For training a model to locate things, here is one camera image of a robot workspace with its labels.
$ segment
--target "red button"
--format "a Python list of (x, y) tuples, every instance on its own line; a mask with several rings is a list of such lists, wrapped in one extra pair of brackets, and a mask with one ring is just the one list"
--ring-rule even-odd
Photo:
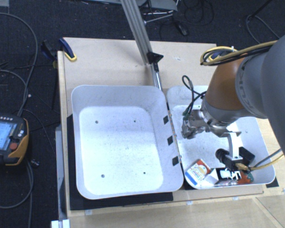
[(17, 145), (17, 143), (12, 142), (12, 143), (10, 144), (9, 148), (10, 148), (11, 150), (15, 150), (15, 149), (18, 148), (18, 145)]

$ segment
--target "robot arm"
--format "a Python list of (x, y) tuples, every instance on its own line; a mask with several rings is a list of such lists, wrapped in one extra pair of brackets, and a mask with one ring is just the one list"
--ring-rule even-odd
[(268, 118), (285, 155), (285, 35), (267, 52), (218, 65), (201, 109), (184, 117), (182, 135), (190, 139), (206, 131), (223, 137), (245, 116)]

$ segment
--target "wooden table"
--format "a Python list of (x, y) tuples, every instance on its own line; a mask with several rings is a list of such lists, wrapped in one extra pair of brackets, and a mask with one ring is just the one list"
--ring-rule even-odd
[[(285, 159), (274, 165), (278, 187), (248, 185), (208, 190), (178, 190), (173, 202), (70, 210), (67, 153), (67, 117), (72, 114), (71, 93), (79, 85), (153, 85), (150, 68), (143, 64), (135, 41), (65, 38), (77, 55), (71, 62), (58, 52), (61, 132), (66, 191), (66, 215), (77, 228), (149, 227), (284, 227)], [(164, 55), (159, 62), (164, 93), (181, 86), (187, 75), (194, 85), (208, 85), (215, 67), (200, 66), (200, 55), (214, 44), (151, 42)], [(268, 120), (258, 119), (272, 153), (279, 149)]]

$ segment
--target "screen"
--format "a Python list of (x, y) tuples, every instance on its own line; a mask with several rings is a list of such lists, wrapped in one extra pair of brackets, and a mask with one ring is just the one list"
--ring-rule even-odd
[(10, 142), (9, 136), (14, 128), (13, 123), (0, 122), (0, 149), (5, 150)]

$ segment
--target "black floor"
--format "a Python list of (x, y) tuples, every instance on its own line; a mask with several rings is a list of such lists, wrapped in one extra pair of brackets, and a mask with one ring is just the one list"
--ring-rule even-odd
[[(150, 40), (216, 43), (236, 49), (276, 40), (285, 34), (285, 0), (272, 0), (249, 22), (246, 17), (268, 0), (180, 0), (174, 21), (188, 27), (183, 36), (169, 20), (146, 25)], [(141, 12), (151, 11), (142, 8)], [(121, 5), (80, 0), (9, 0), (9, 13), (24, 20), (38, 40), (36, 66), (30, 79), (29, 97), (22, 117), (29, 122), (31, 145), (29, 160), (39, 162), (34, 172), (32, 195), (33, 228), (48, 228), (58, 219), (55, 157), (55, 128), (59, 125), (59, 98), (55, 88), (57, 70), (40, 52), (40, 44), (47, 40), (59, 49), (61, 37), (133, 39)], [(158, 15), (144, 16), (145, 20)], [(35, 56), (35, 41), (31, 31), (15, 17), (0, 14), (0, 69), (11, 71), (24, 80), (29, 76)], [(24, 85), (12, 73), (0, 72), (0, 112), (16, 114), (22, 104)], [(25, 163), (17, 167), (0, 168), (0, 205), (20, 202), (29, 191)], [(13, 209), (0, 209), (0, 228), (27, 227), (29, 199)]]

